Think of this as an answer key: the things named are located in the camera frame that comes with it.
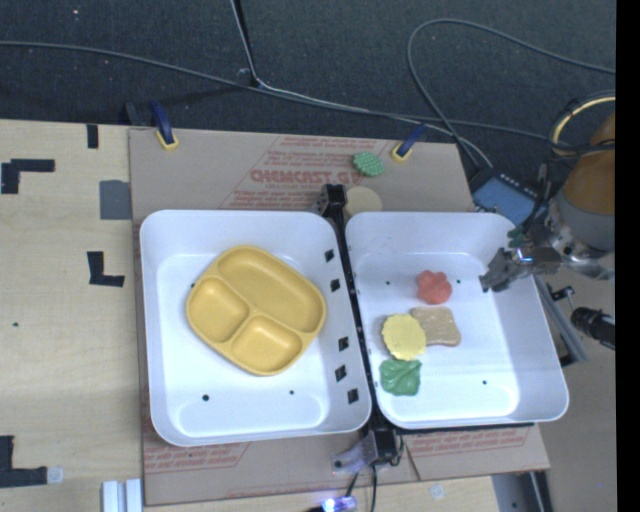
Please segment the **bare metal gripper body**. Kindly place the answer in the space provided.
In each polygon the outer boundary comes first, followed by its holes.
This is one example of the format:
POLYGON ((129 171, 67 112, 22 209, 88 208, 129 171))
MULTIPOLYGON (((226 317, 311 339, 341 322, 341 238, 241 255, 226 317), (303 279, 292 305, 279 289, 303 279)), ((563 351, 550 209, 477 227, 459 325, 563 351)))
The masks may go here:
POLYGON ((608 254, 575 239, 569 229, 559 233, 532 225, 517 247, 517 264, 532 274, 555 274, 566 268, 595 280, 610 280, 615 268, 608 254))

